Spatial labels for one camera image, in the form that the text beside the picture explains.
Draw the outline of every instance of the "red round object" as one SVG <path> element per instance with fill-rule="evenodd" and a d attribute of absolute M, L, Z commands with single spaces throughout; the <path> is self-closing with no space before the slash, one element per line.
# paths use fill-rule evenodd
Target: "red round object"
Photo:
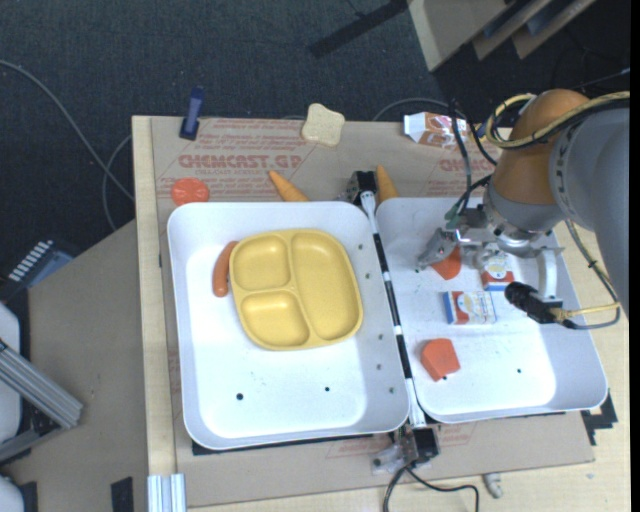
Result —
<path fill-rule="evenodd" d="M 198 178 L 181 178 L 171 187 L 171 199 L 177 206 L 206 203 L 209 200 L 209 188 Z"/>

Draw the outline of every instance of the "dark gray floor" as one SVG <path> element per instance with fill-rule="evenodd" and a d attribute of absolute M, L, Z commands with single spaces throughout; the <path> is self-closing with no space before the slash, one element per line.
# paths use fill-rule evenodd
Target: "dark gray floor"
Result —
<path fill-rule="evenodd" d="M 107 162 L 136 114 L 184 115 L 194 85 L 202 115 L 278 118 L 320 102 L 370 120 L 412 97 L 456 98 L 472 119 L 520 92 L 572 87 L 630 66 L 630 0 L 599 0 L 520 60 L 505 43 L 482 62 L 464 46 L 429 73 L 407 10 L 319 56 L 314 44 L 388 0 L 0 0 L 0 60 L 59 98 Z M 628 89 L 629 75 L 591 96 Z M 55 235 L 84 251 L 111 232 L 103 173 L 53 101 L 0 66 L 0 270 Z M 403 105 L 382 120 L 400 120 Z M 132 190 L 129 147 L 113 170 Z M 116 225 L 133 203 L 107 189 Z"/>

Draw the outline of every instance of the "carrot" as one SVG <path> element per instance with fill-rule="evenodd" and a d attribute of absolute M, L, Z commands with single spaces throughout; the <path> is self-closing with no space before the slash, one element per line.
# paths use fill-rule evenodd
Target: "carrot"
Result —
<path fill-rule="evenodd" d="M 427 341 L 420 354 L 420 362 L 436 382 L 460 369 L 458 356 L 449 338 Z"/>
<path fill-rule="evenodd" d="M 378 179 L 378 202 L 381 203 L 392 197 L 398 197 L 398 191 L 393 184 L 387 170 L 381 165 L 378 166 L 376 177 Z"/>
<path fill-rule="evenodd" d="M 231 251 L 236 245 L 238 245 L 238 242 L 229 242 L 225 245 L 213 267 L 213 294 L 216 297 L 224 297 L 229 292 L 229 283 L 227 282 L 229 261 L 231 259 Z"/>
<path fill-rule="evenodd" d="M 296 186 L 288 179 L 282 176 L 276 171 L 269 171 L 269 178 L 276 187 L 278 194 L 285 201 L 308 201 L 309 198 L 305 196 Z"/>
<path fill-rule="evenodd" d="M 462 269 L 462 259 L 460 257 L 460 246 L 456 246 L 449 256 L 442 261 L 431 265 L 433 270 L 442 276 L 445 281 L 456 277 Z"/>

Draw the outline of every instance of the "robotic arm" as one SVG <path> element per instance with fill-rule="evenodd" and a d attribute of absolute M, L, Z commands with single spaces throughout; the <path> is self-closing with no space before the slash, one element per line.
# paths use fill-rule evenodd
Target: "robotic arm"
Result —
<path fill-rule="evenodd" d="M 628 317 L 629 104 L 628 92 L 594 100 L 563 89 L 516 97 L 513 105 L 524 107 L 509 140 L 501 139 L 494 127 L 499 114 L 487 122 L 487 138 L 503 151 L 482 204 L 452 216 L 447 229 L 439 229 L 427 244 L 419 266 L 444 259 L 457 245 L 480 257 L 487 247 L 497 246 L 519 257 L 538 258 L 544 278 L 542 262 L 549 261 L 548 255 L 532 244 L 568 219 L 595 233 L 611 286 Z M 503 105 L 501 112 L 507 108 Z M 539 288 L 545 286 L 541 279 Z M 518 305 L 514 289 L 506 293 Z M 540 290 L 543 302 L 545 294 Z M 552 321 L 548 315 L 547 308 L 540 318 L 533 317 Z"/>

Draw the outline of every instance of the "black floor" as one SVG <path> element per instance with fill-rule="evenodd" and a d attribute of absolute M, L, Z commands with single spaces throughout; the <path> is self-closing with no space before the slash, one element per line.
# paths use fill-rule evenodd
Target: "black floor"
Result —
<path fill-rule="evenodd" d="M 301 116 L 320 102 L 371 120 L 421 97 L 455 98 L 478 120 L 513 94 L 629 67 L 630 14 L 630 0 L 599 0 L 524 60 L 510 42 L 482 62 L 466 45 L 429 73 L 398 0 L 0 0 L 0 271 L 43 237 L 84 251 L 112 232 L 95 156 L 11 65 L 55 95 L 104 164 L 125 144 L 113 172 L 132 193 L 131 116 L 184 115 L 194 85 L 205 88 L 202 115 Z M 629 76 L 581 90 L 628 90 Z M 404 104 L 381 120 L 419 107 Z M 114 226 L 133 218 L 133 202 L 110 183 L 106 203 Z"/>

